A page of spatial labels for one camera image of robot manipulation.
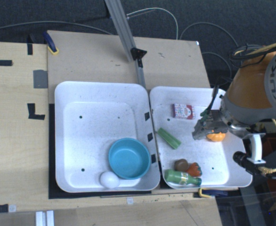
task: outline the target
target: bottle label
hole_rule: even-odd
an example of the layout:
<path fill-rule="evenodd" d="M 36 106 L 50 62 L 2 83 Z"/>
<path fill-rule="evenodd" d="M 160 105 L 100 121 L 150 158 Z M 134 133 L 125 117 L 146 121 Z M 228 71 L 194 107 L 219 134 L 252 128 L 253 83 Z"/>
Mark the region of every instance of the bottle label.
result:
<path fill-rule="evenodd" d="M 187 182 L 188 182 L 188 177 L 187 177 L 186 173 L 181 172 L 181 180 L 179 181 L 179 184 L 186 185 Z"/>

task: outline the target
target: white tray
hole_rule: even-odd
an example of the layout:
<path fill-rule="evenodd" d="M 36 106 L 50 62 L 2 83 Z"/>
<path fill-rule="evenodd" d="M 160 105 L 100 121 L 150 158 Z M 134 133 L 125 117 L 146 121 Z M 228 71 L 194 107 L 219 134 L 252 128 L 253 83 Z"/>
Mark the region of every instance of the white tray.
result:
<path fill-rule="evenodd" d="M 147 91 L 137 84 L 71 82 L 55 90 L 56 180 L 64 191 L 148 191 L 158 186 L 157 161 Z M 144 143 L 152 155 L 142 178 L 104 188 L 102 172 L 111 170 L 108 151 L 113 142 L 130 137 Z"/>
<path fill-rule="evenodd" d="M 225 91 L 219 90 L 213 109 L 219 109 Z M 162 172 L 173 169 L 175 161 L 186 159 L 189 163 L 197 162 L 202 170 L 203 188 L 246 187 L 252 182 L 252 175 L 236 164 L 232 156 L 236 151 L 245 152 L 241 139 L 227 133 L 222 142 L 212 142 L 207 139 L 194 140 L 192 132 L 200 113 L 211 101 L 212 89 L 155 87 L 150 92 L 150 103 L 154 129 L 160 127 L 179 139 L 182 144 L 175 150 L 156 134 L 157 149 Z M 185 104 L 195 108 L 195 119 L 173 118 L 172 105 Z M 177 185 L 166 182 L 175 189 L 198 188 L 195 185 Z"/>

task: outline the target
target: green cylinder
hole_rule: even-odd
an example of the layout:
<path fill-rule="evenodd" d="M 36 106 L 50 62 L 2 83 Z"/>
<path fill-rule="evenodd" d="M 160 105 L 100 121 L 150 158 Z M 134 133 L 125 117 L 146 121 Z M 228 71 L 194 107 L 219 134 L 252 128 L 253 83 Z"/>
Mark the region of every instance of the green cylinder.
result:
<path fill-rule="evenodd" d="M 181 185 L 195 184 L 201 185 L 202 180 L 200 178 L 194 178 L 186 172 L 175 171 L 168 169 L 165 171 L 164 178 L 167 182 L 177 183 Z"/>

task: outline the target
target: wooden table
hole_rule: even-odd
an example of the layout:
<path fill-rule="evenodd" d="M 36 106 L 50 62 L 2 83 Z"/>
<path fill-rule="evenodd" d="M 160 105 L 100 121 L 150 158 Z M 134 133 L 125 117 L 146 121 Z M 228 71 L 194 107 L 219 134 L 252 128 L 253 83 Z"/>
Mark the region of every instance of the wooden table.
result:
<path fill-rule="evenodd" d="M 111 215 L 119 210 L 123 211 L 118 219 L 119 222 L 125 222 L 129 214 L 136 215 L 132 225 L 138 225 L 142 218 L 144 218 L 145 225 L 148 225 L 147 222 L 154 224 L 159 219 L 160 225 L 170 225 L 168 223 L 170 220 L 165 220 L 168 215 L 172 218 L 177 215 L 179 222 L 187 222 L 188 218 L 193 218 L 187 210 L 194 205 L 199 211 L 195 215 L 203 223 L 210 221 L 211 225 L 221 225 L 214 199 L 196 200 L 191 193 L 174 189 L 157 188 L 152 191 L 152 194 L 133 196 L 133 205 L 127 205 L 126 196 L 48 199 L 48 109 L 49 104 L 53 103 L 55 85 L 64 80 L 136 82 L 136 75 L 132 73 L 134 68 L 128 66 L 129 63 L 122 55 L 123 48 L 117 36 L 49 33 L 56 38 L 55 42 L 58 45 L 62 44 L 59 41 L 60 38 L 66 39 L 68 36 L 78 36 L 81 42 L 85 38 L 93 39 L 87 40 L 91 42 L 85 42 L 87 46 L 84 56 L 90 58 L 88 61 L 80 56 L 82 51 L 70 54 L 64 51 L 64 46 L 59 49 L 63 59 L 65 59 L 63 56 L 69 56 L 69 60 L 73 61 L 74 70 L 78 65 L 77 69 L 80 69 L 77 70 L 77 74 L 80 74 L 82 70 L 94 71 L 94 74 L 90 73 L 90 76 L 78 78 L 71 71 L 72 66 L 68 67 L 69 71 L 62 72 L 65 65 L 61 64 L 60 70 L 57 68 L 61 61 L 60 57 L 51 55 L 46 45 L 33 44 L 33 54 L 28 55 L 27 44 L 0 42 L 0 60 L 13 61 L 12 66 L 0 66 L 0 205 L 6 203 L 16 205 L 17 212 L 56 210 L 58 221 L 66 215 L 66 212 L 73 216 L 82 215 L 83 217 L 85 210 L 92 210 L 99 212 L 94 214 L 95 222 L 102 222 L 104 225 L 105 222 L 112 221 L 109 216 L 104 218 L 101 211 L 106 215 Z M 209 87 L 201 52 L 194 41 L 147 38 L 135 38 L 135 40 L 139 48 L 148 51 L 143 59 L 148 90 L 157 85 Z M 97 50 L 87 52 L 89 48 L 95 46 L 110 52 L 105 53 L 106 55 L 97 54 Z M 34 88 L 33 73 L 37 70 L 48 71 L 48 89 Z M 27 104 L 30 103 L 35 104 L 36 114 L 45 115 L 44 120 L 28 118 Z M 59 216 L 61 210 L 65 210 L 65 213 Z M 5 217 L 22 215 L 9 213 L 8 216 L 3 214 L 2 216 L 0 218 L 4 220 Z M 78 225 L 82 225 L 77 216 L 74 218 L 77 218 Z"/>

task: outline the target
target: blue bowl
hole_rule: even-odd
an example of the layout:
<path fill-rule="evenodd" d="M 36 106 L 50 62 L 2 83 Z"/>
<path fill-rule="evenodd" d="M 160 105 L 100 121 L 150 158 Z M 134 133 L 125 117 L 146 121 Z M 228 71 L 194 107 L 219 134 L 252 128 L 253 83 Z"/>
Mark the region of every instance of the blue bowl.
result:
<path fill-rule="evenodd" d="M 151 166 L 151 156 L 140 141 L 123 138 L 112 144 L 109 150 L 109 164 L 116 175 L 132 180 L 147 173 Z"/>

